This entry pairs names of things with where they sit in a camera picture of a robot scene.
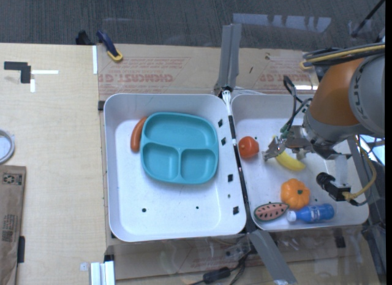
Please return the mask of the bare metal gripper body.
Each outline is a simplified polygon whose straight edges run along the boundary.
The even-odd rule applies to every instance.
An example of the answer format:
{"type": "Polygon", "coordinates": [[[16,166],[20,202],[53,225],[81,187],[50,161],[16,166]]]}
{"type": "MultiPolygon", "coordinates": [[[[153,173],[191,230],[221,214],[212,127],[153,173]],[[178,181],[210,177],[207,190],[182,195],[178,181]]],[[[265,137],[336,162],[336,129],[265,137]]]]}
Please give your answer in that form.
{"type": "Polygon", "coordinates": [[[305,125],[293,125],[290,129],[286,129],[282,132],[282,139],[285,147],[298,156],[315,153],[316,134],[305,125]]]}

